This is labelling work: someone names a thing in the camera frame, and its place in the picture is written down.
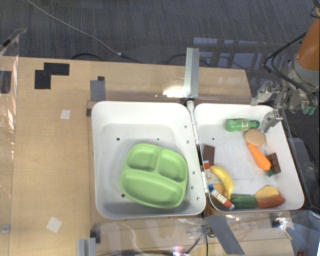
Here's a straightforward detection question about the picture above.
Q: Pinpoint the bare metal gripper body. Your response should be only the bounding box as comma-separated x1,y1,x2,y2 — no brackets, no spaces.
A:
274,65,320,113

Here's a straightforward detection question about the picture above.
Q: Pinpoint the yellow bread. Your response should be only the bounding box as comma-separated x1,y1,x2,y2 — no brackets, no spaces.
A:
254,185,280,202

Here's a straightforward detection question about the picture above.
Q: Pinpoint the orange carrot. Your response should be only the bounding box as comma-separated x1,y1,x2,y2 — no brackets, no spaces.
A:
247,142,276,178

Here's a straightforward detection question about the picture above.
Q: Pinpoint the green plastic bottle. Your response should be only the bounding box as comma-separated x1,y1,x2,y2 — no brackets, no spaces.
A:
225,118,261,133

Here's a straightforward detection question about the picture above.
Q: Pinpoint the white and orange carton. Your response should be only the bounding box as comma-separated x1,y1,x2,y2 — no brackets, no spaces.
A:
202,159,219,186

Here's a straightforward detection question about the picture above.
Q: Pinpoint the tan round biscuit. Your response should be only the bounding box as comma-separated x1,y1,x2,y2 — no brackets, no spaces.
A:
243,128,266,148

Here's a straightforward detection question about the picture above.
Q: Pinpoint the orange sausage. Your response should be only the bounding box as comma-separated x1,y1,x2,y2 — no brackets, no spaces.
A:
257,195,286,210

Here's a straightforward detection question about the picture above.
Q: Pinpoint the green divided plate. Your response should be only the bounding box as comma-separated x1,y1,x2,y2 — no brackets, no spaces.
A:
119,142,189,210

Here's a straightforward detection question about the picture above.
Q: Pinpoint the brown chocolate bar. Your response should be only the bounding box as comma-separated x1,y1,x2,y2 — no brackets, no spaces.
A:
265,152,282,174
201,144,216,169

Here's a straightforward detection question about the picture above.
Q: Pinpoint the yellow banana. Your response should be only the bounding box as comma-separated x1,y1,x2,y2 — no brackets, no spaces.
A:
209,165,235,200

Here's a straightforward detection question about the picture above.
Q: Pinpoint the green cucumber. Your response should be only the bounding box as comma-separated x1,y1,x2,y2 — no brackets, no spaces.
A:
229,194,257,210

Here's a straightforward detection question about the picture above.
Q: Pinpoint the white plastic tray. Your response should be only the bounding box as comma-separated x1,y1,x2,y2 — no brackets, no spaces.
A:
91,100,207,220
193,103,305,214

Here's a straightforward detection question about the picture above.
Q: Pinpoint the white blue and orange packet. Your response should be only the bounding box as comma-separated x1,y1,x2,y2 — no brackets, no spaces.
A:
208,183,236,211

